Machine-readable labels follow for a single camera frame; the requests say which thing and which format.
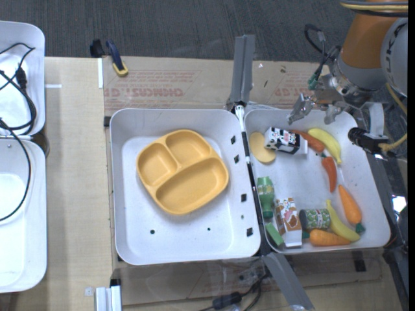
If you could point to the yellow banana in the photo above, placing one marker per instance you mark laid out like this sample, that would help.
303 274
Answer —
329 141
340 227

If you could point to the orange carrot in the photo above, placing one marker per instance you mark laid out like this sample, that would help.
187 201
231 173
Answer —
327 238
314 142
330 172
350 206

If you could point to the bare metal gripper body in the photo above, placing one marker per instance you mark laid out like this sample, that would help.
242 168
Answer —
337 94

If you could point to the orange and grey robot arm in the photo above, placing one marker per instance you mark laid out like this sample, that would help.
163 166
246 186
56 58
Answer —
363 44

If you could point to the yellow round biscuit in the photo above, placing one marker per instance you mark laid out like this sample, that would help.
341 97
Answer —
257 147

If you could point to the brown and white carton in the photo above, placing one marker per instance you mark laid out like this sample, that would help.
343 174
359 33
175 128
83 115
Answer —
288 220

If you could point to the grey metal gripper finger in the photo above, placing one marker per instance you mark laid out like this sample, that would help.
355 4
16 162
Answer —
332 113
300 110

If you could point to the black cylinder on white bracket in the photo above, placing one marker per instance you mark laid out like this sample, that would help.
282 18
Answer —
364 139

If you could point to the yellow divided plate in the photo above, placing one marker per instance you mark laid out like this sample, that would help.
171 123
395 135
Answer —
191 183

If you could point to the green cube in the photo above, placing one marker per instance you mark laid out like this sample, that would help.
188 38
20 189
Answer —
275 234

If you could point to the green bottle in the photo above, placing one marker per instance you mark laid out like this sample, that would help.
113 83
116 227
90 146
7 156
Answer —
266 194

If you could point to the black and white milk carton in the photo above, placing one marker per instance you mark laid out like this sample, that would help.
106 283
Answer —
282 139

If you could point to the brown cardboard board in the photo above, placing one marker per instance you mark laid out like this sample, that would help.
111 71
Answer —
181 86

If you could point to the white plastic tray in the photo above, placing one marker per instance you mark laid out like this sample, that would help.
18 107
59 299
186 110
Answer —
181 238
304 180

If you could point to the green can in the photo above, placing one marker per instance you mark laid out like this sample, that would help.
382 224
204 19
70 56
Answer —
316 219

